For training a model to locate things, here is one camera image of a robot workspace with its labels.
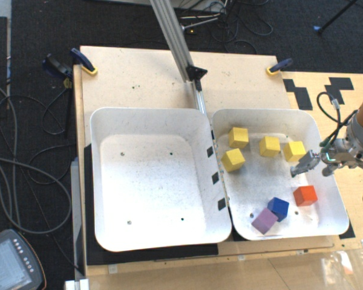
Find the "yellow cube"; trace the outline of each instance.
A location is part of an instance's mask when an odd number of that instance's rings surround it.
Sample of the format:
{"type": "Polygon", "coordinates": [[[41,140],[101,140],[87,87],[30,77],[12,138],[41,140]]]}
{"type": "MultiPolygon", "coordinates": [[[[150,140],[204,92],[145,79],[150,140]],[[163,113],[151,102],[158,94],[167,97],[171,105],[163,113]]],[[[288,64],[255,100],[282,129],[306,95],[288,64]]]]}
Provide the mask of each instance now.
{"type": "Polygon", "coordinates": [[[274,157],[281,151],[280,140],[277,137],[264,137],[260,141],[260,155],[274,157]]]}
{"type": "Polygon", "coordinates": [[[249,144],[247,129],[233,127],[229,132],[229,146],[231,148],[245,148],[247,144],[249,144]]]}
{"type": "Polygon", "coordinates": [[[227,172],[238,170],[246,162],[239,148],[228,150],[222,156],[222,164],[227,172]]]}
{"type": "Polygon", "coordinates": [[[285,159],[288,162],[296,162],[306,153],[302,141],[289,142],[284,147],[285,159]]]}

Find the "aluminum rod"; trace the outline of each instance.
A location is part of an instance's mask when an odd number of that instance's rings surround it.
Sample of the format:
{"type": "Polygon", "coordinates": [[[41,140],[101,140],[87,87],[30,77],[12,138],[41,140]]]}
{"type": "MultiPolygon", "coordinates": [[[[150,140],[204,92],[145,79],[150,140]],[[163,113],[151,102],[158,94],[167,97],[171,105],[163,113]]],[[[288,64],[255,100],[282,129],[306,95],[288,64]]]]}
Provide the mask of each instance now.
{"type": "MultiPolygon", "coordinates": [[[[180,26],[175,10],[170,0],[150,0],[154,9],[157,20],[160,24],[164,37],[167,41],[169,49],[175,59],[177,68],[184,82],[190,82],[186,68],[194,66],[192,57],[189,53],[186,40],[183,35],[182,27],[180,26]]],[[[204,103],[203,93],[196,89],[195,82],[192,82],[194,97],[197,108],[204,114],[206,106],[204,103]]]]}

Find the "metal pole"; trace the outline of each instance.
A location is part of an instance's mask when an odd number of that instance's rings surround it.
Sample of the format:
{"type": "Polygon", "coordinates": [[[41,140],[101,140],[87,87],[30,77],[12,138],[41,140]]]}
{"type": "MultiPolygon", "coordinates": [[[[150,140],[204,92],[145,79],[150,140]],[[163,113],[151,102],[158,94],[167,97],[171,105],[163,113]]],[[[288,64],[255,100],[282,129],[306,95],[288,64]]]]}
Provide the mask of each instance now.
{"type": "Polygon", "coordinates": [[[199,109],[199,111],[203,114],[207,114],[203,93],[197,90],[195,80],[191,81],[187,73],[187,67],[194,66],[194,63],[171,1],[150,1],[183,81],[192,82],[197,109],[199,109]]]}
{"type": "Polygon", "coordinates": [[[330,25],[332,24],[337,18],[340,17],[345,11],[347,11],[348,8],[350,8],[357,0],[352,0],[350,3],[348,3],[338,14],[336,14],[334,17],[332,17],[324,26],[319,28],[317,30],[318,34],[322,34],[322,32],[330,25]]]}

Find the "red cube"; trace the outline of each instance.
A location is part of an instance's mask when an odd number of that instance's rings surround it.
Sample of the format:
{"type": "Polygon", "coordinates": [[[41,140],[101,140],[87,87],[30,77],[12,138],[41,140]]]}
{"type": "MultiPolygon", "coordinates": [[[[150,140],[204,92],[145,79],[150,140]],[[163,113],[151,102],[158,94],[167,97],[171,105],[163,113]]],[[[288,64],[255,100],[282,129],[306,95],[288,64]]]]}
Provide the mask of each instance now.
{"type": "Polygon", "coordinates": [[[298,187],[293,195],[297,206],[310,206],[318,200],[315,188],[312,185],[298,187]]]}

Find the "blue cube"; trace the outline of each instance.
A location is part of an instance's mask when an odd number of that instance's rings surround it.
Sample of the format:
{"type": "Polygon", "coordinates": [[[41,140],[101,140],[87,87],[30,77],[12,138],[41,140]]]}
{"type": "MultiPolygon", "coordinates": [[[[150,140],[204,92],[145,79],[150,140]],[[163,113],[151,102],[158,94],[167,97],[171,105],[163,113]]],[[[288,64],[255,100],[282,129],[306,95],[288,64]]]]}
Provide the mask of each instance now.
{"type": "Polygon", "coordinates": [[[288,215],[289,203],[274,197],[267,205],[267,208],[278,217],[278,222],[283,221],[288,215]]]}

